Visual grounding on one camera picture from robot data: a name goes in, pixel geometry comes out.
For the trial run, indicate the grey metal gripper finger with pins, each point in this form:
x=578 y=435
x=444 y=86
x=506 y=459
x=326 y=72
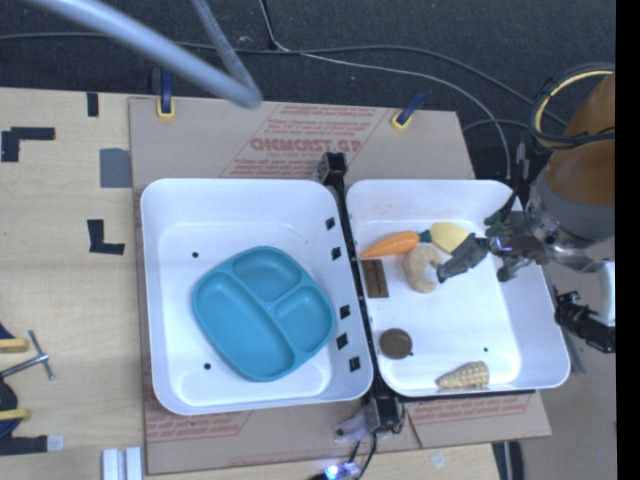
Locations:
x=512 y=269
x=462 y=260

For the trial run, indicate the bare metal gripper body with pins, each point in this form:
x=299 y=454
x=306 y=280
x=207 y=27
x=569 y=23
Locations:
x=570 y=253

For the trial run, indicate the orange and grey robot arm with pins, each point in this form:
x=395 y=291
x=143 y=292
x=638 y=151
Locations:
x=585 y=168

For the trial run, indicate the pale yellow lemon wedge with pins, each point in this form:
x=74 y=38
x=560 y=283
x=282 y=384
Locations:
x=447 y=235

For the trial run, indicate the beige croissant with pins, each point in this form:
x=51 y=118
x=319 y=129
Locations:
x=419 y=268

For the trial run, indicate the white plastic tray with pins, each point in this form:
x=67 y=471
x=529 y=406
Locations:
x=475 y=328
x=235 y=208

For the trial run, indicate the orange carrot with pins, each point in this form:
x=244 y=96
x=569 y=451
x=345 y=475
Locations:
x=392 y=245

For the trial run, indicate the brown chocolate bar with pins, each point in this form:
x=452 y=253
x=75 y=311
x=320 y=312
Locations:
x=375 y=278

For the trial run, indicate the brown round biscuit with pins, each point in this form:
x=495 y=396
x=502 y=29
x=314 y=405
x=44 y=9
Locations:
x=395 y=343

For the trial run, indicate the beige waffle cone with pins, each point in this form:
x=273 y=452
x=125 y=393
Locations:
x=467 y=375

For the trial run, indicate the blue divided plate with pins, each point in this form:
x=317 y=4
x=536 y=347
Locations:
x=260 y=313

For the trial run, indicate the brown cardboard board red print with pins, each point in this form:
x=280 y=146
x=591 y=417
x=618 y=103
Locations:
x=280 y=138

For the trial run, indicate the black cylinder on white bracket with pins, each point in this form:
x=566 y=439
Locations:
x=590 y=320

